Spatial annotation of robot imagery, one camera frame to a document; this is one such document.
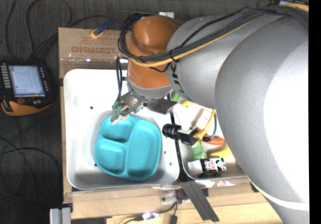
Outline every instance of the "blue plastic container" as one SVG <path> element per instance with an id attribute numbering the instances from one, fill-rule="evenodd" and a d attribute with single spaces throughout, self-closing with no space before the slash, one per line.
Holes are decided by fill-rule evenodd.
<path id="1" fill-rule="evenodd" d="M 95 162 L 102 171 L 132 181 L 145 181 L 156 172 L 162 149 L 159 128 L 146 120 L 128 116 L 117 124 L 108 116 L 100 126 Z"/>

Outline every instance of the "gray robot arm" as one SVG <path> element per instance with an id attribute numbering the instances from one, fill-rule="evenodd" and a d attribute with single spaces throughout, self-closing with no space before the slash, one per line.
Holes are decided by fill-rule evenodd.
<path id="1" fill-rule="evenodd" d="M 168 51 L 213 18 L 182 25 Z M 172 62 L 167 75 L 180 96 L 216 109 L 233 155 L 283 222 L 309 223 L 306 27 L 293 18 L 262 16 Z"/>

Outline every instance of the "cable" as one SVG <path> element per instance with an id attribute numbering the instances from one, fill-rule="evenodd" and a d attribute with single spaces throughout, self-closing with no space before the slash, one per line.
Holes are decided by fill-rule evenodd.
<path id="1" fill-rule="evenodd" d="M 257 7 L 257 8 L 262 7 L 262 5 L 261 5 L 261 2 L 262 2 L 262 1 L 265 1 L 265 3 L 263 4 L 263 6 L 266 6 L 266 5 L 268 5 L 269 3 L 271 3 L 271 0 L 257 0 L 257 1 L 256 1 L 256 7 Z"/>
<path id="2" fill-rule="evenodd" d="M 15 5 L 16 5 L 16 1 L 17 0 L 14 0 L 14 2 L 12 3 L 11 5 L 11 8 L 10 8 L 10 11 L 9 11 L 9 14 L 8 14 L 8 17 L 7 17 L 7 20 L 6 20 L 6 24 L 5 24 L 5 42 L 6 42 L 6 46 L 7 46 L 7 49 L 9 51 L 9 53 L 11 54 L 11 56 L 13 56 L 13 58 L 15 58 L 16 60 L 18 59 L 17 56 L 15 56 L 10 48 L 10 45 L 8 43 L 8 29 L 9 29 L 9 21 L 11 19 L 11 16 L 12 16 L 12 12 L 15 8 Z"/>
<path id="3" fill-rule="evenodd" d="M 31 178 L 32 178 L 32 183 L 33 183 L 33 186 L 35 188 L 35 191 L 36 191 L 36 183 L 35 183 L 35 179 L 32 175 L 32 171 L 31 171 L 31 168 L 30 168 L 30 165 L 28 164 L 28 162 L 26 161 L 26 159 L 24 158 L 23 156 L 23 153 L 36 153 L 38 155 L 41 155 L 43 157 L 45 157 L 46 159 L 48 159 L 51 163 L 53 163 L 53 165 L 55 166 L 55 169 L 56 169 L 56 175 L 57 175 L 57 180 L 53 186 L 53 188 L 44 196 L 42 196 L 41 198 L 36 198 L 36 201 L 43 201 L 44 199 L 47 199 L 49 196 L 51 196 L 53 194 L 53 192 L 56 190 L 56 188 L 58 187 L 58 181 L 59 181 L 59 167 L 56 163 L 55 160 L 53 160 L 49 155 L 47 155 L 46 153 L 40 151 L 40 150 L 37 150 L 37 149 L 17 149 L 16 147 L 14 147 L 11 143 L 9 143 L 8 141 L 6 141 L 4 138 L 1 138 L 0 137 L 0 141 L 5 143 L 6 144 L 6 148 L 4 150 L 2 150 L 1 154 L 0 154 L 0 166 L 2 165 L 2 162 L 3 162 L 3 158 L 5 155 L 12 155 L 12 154 L 18 154 L 22 157 L 25 165 L 24 166 L 27 166 L 28 167 L 28 170 L 31 174 Z M 11 147 L 13 150 L 12 151 L 9 151 L 9 152 L 5 152 L 6 149 L 8 147 Z M 18 186 L 18 189 L 17 189 L 17 192 L 12 192 L 11 189 L 7 186 L 7 183 L 5 182 L 4 180 L 4 177 L 3 177 L 3 172 L 0 171 L 0 179 L 3 181 L 4 183 L 4 186 L 6 187 L 6 189 L 12 194 L 12 195 L 17 195 L 17 192 L 19 191 L 21 185 L 22 185 L 22 182 L 23 182 L 23 178 Z"/>
<path id="4" fill-rule="evenodd" d="M 176 202 L 176 207 L 175 207 L 175 211 L 174 211 L 174 213 L 173 213 L 173 215 L 176 215 L 176 211 L 177 211 L 177 208 L 178 208 L 178 202 Z"/>
<path id="5" fill-rule="evenodd" d="M 105 15 L 105 14 L 96 14 L 96 15 L 90 15 L 90 16 L 86 16 L 86 17 L 83 17 L 83 18 L 80 18 L 78 20 L 75 20 L 71 23 L 69 23 L 68 25 L 65 26 L 65 28 L 70 28 L 82 21 L 86 21 L 86 20 L 89 20 L 89 19 L 94 19 L 94 18 L 107 18 L 107 19 L 111 19 L 111 20 L 114 20 L 114 21 L 117 21 L 119 23 L 122 23 L 121 20 L 117 19 L 117 18 L 112 18 L 111 16 L 109 15 Z M 48 49 L 48 47 L 50 45 L 53 45 L 57 42 L 57 39 L 58 39 L 58 32 L 53 34 L 50 38 L 48 38 L 47 40 L 43 41 L 40 45 L 38 45 L 33 51 L 32 51 L 32 54 L 35 53 L 36 50 L 38 50 L 39 48 L 41 48 L 42 46 L 45 45 L 45 47 L 41 50 L 38 58 L 39 59 L 43 59 L 43 57 L 46 55 L 46 50 Z"/>
<path id="6" fill-rule="evenodd" d="M 178 60 L 184 56 L 187 56 L 191 53 L 194 53 L 205 46 L 208 46 L 221 38 L 235 32 L 238 30 L 240 27 L 243 25 L 248 24 L 250 21 L 258 18 L 262 14 L 271 14 L 271 15 L 279 15 L 282 17 L 293 17 L 296 20 L 298 20 L 301 24 L 304 25 L 306 28 L 308 26 L 308 18 L 306 16 L 305 12 L 300 12 L 298 9 L 291 9 L 288 8 L 284 10 L 286 7 L 281 6 L 281 7 L 267 7 L 267 8 L 262 8 L 262 9 L 253 9 L 249 7 L 242 8 L 232 14 L 229 14 L 227 16 L 224 16 L 222 18 L 219 18 L 217 20 L 214 20 L 210 22 L 209 24 L 205 24 L 204 26 L 200 27 L 198 30 L 193 32 L 183 43 L 183 46 L 178 46 L 169 52 L 164 52 L 156 55 L 150 55 L 150 56 L 135 56 L 131 54 L 128 50 L 128 47 L 126 45 L 125 41 L 125 35 L 127 31 L 130 29 L 130 27 L 137 21 L 137 19 L 129 19 L 125 23 L 123 29 L 121 30 L 119 40 L 118 40 L 118 47 L 119 50 L 125 54 L 128 58 L 130 58 L 134 63 L 136 63 L 139 66 L 144 66 L 144 67 L 158 67 L 160 65 L 168 64 L 172 62 L 173 60 Z M 217 23 L 218 21 L 225 20 L 227 18 L 230 18 L 231 16 L 234 16 L 238 13 L 240 13 L 242 10 L 248 9 L 249 11 L 240 16 L 239 18 L 233 20 L 229 24 L 227 24 L 224 28 L 215 31 L 197 41 L 194 41 L 188 45 L 186 43 L 195 36 L 200 30 L 204 29 L 208 25 Z"/>
<path id="7" fill-rule="evenodd" d="M 31 4 L 29 4 L 27 11 L 26 11 L 26 27 L 27 27 L 27 34 L 28 34 L 28 38 L 31 44 L 31 50 L 32 53 L 34 52 L 34 48 L 33 48 L 33 43 L 32 43 L 32 37 L 30 34 L 30 28 L 29 28 L 29 23 L 28 23 L 28 16 L 29 16 L 29 11 L 30 9 L 39 1 L 43 1 L 43 0 L 34 0 Z M 68 9 L 68 20 L 67 22 L 63 25 L 64 27 L 67 26 L 70 21 L 71 21 L 71 9 L 70 6 L 64 1 L 64 0 L 53 0 L 53 1 L 58 1 L 60 3 L 62 3 L 67 9 Z"/>
<path id="8" fill-rule="evenodd" d="M 176 205 L 177 205 L 177 202 L 173 203 L 168 209 L 161 210 L 161 211 L 157 211 L 156 213 L 162 214 L 162 213 L 165 213 L 165 212 L 169 212 L 169 211 L 171 211 Z"/>
<path id="9" fill-rule="evenodd" d="M 140 216 L 140 217 L 132 218 L 132 219 L 124 222 L 123 224 L 127 224 L 127 223 L 130 223 L 132 221 L 140 221 L 140 220 L 144 220 L 144 219 Z"/>
<path id="10" fill-rule="evenodd" d="M 16 201 L 18 207 L 21 207 L 21 205 L 23 205 L 22 202 L 25 202 L 28 207 L 30 207 L 31 205 L 33 206 L 33 208 L 35 209 L 34 213 L 35 214 L 32 214 L 31 212 L 28 212 L 26 213 L 27 216 L 24 217 L 24 223 L 26 223 L 26 217 L 28 218 L 33 218 L 34 221 L 32 222 L 29 222 L 29 223 L 33 223 L 33 224 L 36 224 L 36 223 L 42 223 L 44 218 L 45 218 L 45 215 L 43 214 L 42 212 L 42 209 L 40 208 L 40 206 L 35 202 L 33 201 L 32 199 L 28 198 L 28 197 L 24 197 L 24 196 L 11 196 L 11 197 L 7 197 L 7 198 L 4 198 L 2 200 L 0 200 L 0 210 L 1 209 L 5 209 L 6 208 L 6 205 L 8 204 L 11 204 L 12 202 Z M 9 212 L 13 212 L 13 207 L 10 206 L 10 211 Z"/>
<path id="11" fill-rule="evenodd" d="M 210 126 L 211 123 L 212 123 L 212 120 L 213 120 L 213 118 L 214 118 L 215 112 L 216 112 L 215 109 L 212 109 L 212 113 L 211 113 L 211 115 L 210 115 L 210 117 L 209 117 L 209 120 L 207 121 L 205 127 L 204 127 L 201 131 L 199 131 L 199 132 L 197 132 L 196 134 L 194 134 L 194 135 L 193 135 L 194 138 L 197 138 L 197 139 L 199 139 L 199 140 L 202 140 L 202 139 L 203 139 L 203 137 L 205 136 L 205 134 L 206 134 L 206 132 L 207 132 L 207 129 L 209 128 L 209 126 Z"/>
<path id="12" fill-rule="evenodd" d="M 117 57 L 116 59 L 116 75 L 117 75 L 117 84 L 118 84 L 118 105 L 121 106 L 121 91 L 122 91 L 122 82 L 125 80 L 125 77 L 122 75 L 122 69 L 121 69 L 121 59 L 127 59 L 125 57 Z"/>
<path id="13" fill-rule="evenodd" d="M 210 137 L 211 140 L 215 137 L 216 130 L 217 130 L 217 115 L 216 115 L 216 111 L 215 111 L 215 114 L 214 114 L 214 131 L 213 131 L 213 134 Z"/>

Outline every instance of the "gray carpet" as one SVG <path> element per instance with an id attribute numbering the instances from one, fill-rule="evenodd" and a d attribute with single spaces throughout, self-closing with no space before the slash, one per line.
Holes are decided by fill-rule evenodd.
<path id="1" fill-rule="evenodd" d="M 5 39 L 5 23 L 14 0 L 0 0 L 0 58 L 11 59 Z M 57 32 L 68 20 L 68 8 L 59 0 L 39 0 L 26 13 L 34 0 L 17 0 L 8 25 L 8 44 L 15 57 L 25 60 L 41 42 Z M 104 14 L 124 20 L 134 12 L 174 12 L 177 19 L 205 15 L 225 15 L 244 6 L 256 7 L 258 0 L 63 0 L 72 11 L 72 20 Z M 80 22 L 76 27 L 95 28 L 105 19 Z M 112 29 L 119 29 L 116 23 Z M 46 52 L 45 62 L 58 84 L 58 45 Z M 0 223 L 49 223 L 49 209 L 62 202 L 61 119 L 58 86 L 56 100 L 48 110 L 13 118 L 0 111 L 0 138 L 15 149 L 38 150 L 22 154 L 6 142 L 0 142 Z"/>

